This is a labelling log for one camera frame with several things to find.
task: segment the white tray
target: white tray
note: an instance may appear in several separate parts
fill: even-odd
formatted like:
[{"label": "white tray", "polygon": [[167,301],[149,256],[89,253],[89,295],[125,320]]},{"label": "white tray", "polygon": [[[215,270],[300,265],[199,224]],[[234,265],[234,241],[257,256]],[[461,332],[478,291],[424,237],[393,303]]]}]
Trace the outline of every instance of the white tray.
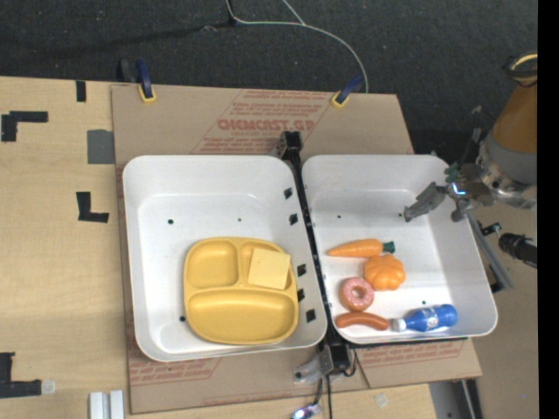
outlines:
[{"label": "white tray", "polygon": [[497,311],[469,223],[451,220],[454,202],[406,223],[411,206],[431,182],[445,184],[447,165],[430,155],[318,155],[303,166],[307,202],[332,316],[347,312],[338,299],[342,280],[362,276],[362,258],[332,258],[345,242],[375,237],[394,241],[406,280],[394,292],[376,292],[367,312],[386,319],[412,309],[454,304],[459,322],[428,333],[338,329],[356,344],[449,339],[490,333]]},{"label": "white tray", "polygon": [[[125,167],[123,188],[135,336],[148,357],[183,361],[311,347],[322,339],[327,320],[321,291],[293,173],[283,161],[261,155],[143,156]],[[293,225],[292,215],[298,218]],[[198,338],[181,320],[184,258],[208,237],[264,239],[291,255],[297,288],[304,291],[292,335],[275,344],[222,345]],[[307,271],[298,276],[302,264]]]}]

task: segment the bottle label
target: bottle label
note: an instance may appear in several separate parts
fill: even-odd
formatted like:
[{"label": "bottle label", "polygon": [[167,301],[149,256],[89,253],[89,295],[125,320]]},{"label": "bottle label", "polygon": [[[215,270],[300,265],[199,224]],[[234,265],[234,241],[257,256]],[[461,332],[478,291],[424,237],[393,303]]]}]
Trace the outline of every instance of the bottle label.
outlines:
[{"label": "bottle label", "polygon": [[432,329],[436,329],[438,327],[438,316],[437,313],[435,312],[435,309],[431,308],[427,308],[424,309],[423,311],[423,315],[425,316],[425,319],[427,320],[427,331],[431,331]]}]

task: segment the white bottle cap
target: white bottle cap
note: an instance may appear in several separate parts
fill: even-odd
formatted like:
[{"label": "white bottle cap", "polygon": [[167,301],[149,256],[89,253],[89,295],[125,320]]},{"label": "white bottle cap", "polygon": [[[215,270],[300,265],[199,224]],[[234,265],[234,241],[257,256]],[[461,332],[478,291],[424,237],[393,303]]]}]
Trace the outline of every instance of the white bottle cap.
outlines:
[{"label": "white bottle cap", "polygon": [[406,330],[406,328],[407,326],[403,318],[394,318],[392,320],[392,329],[394,329],[396,332],[403,332]]}]

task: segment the white cable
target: white cable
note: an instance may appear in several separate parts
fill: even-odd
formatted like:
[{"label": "white cable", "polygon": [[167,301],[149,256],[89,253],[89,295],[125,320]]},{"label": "white cable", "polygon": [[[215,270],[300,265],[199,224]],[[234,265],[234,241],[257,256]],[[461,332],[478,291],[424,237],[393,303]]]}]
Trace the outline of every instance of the white cable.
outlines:
[{"label": "white cable", "polygon": [[305,22],[303,22],[303,19],[299,16],[299,14],[297,14],[297,12],[295,12],[295,10],[293,9],[293,7],[287,2],[287,0],[282,0],[283,3],[287,6],[287,8],[295,15],[295,17],[297,18],[297,20],[299,20],[298,23],[296,22],[274,22],[274,21],[248,21],[248,20],[243,20],[241,18],[238,18],[237,16],[235,16],[235,14],[233,13],[233,9],[229,3],[229,0],[225,0],[225,4],[227,5],[227,10],[229,11],[229,15],[237,22],[239,22],[240,24],[246,24],[246,25],[275,25],[275,26],[299,26],[302,28],[308,28],[309,30],[312,31],[316,31],[319,32],[321,34],[324,34],[330,38],[333,38],[334,40],[337,40],[338,42],[340,42],[343,46],[345,46],[349,52],[352,54],[352,56],[355,58],[355,60],[357,61],[357,64],[359,65],[359,67],[361,68],[361,73],[363,75],[363,80],[365,83],[365,92],[368,93],[369,92],[369,80],[367,78],[367,72],[365,72],[365,67],[362,63],[362,61],[359,59],[359,56],[357,56],[357,53],[354,51],[353,48],[351,48],[351,46],[342,38],[338,38],[335,34],[332,34],[331,32],[325,31],[322,28],[317,28],[316,26],[312,26],[311,24],[306,24]]}]

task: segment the carrot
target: carrot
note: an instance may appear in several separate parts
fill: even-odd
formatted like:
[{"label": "carrot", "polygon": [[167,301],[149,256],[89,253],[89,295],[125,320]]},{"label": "carrot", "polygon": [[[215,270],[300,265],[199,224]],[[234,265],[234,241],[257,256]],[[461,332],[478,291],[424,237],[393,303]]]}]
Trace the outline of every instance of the carrot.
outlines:
[{"label": "carrot", "polygon": [[383,244],[378,239],[361,239],[334,247],[328,251],[328,255],[344,258],[372,258],[383,251],[394,253],[394,250],[393,242]]}]

